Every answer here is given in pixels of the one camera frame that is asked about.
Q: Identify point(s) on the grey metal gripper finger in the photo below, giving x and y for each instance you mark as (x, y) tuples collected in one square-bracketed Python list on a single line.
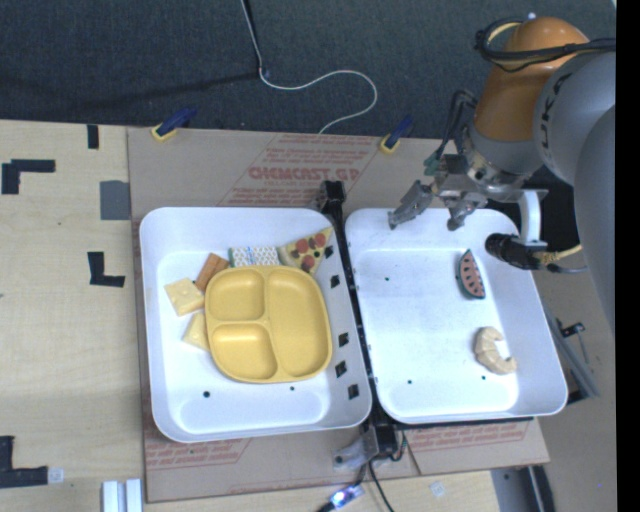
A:
[(407, 205), (461, 212)]

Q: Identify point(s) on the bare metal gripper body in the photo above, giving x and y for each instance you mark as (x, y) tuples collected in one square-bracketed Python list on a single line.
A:
[(462, 179)]

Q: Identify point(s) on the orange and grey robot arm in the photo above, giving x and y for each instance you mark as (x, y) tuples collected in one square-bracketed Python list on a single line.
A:
[(560, 115)]

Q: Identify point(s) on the watermelon slice toy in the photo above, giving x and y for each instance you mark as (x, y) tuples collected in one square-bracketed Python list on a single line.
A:
[(470, 277)]

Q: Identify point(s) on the thin black rod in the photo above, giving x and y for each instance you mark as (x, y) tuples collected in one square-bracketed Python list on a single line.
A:
[(356, 300)]

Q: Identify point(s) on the pizza slice toy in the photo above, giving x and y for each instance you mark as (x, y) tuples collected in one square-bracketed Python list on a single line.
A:
[(307, 250)]

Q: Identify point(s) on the white plastic tray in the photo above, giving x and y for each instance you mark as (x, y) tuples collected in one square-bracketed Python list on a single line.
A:
[(250, 405), (425, 325)]

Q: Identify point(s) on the brown cardboard board red print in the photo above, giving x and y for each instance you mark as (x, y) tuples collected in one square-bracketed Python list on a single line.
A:
[(280, 165)]

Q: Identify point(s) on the beige croissant toy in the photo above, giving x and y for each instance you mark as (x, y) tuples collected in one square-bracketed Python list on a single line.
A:
[(491, 350)]

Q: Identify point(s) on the white patterned packet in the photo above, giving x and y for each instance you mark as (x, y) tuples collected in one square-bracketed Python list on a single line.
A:
[(254, 256)]

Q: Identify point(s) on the yellow divided plate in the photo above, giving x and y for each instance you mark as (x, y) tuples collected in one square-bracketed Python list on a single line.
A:
[(270, 322)]

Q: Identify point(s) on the brown biscuit toy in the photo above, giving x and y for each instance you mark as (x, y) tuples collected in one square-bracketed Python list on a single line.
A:
[(210, 270)]

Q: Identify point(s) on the yellow cheese block toy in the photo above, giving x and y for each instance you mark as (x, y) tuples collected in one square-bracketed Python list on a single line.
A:
[(184, 297)]

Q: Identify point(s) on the yellow cheese wedge toy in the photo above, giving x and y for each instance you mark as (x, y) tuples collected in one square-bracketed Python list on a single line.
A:
[(198, 332)]

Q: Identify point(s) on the black cylinder on white bracket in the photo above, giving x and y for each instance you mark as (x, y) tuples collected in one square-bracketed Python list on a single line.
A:
[(525, 240)]

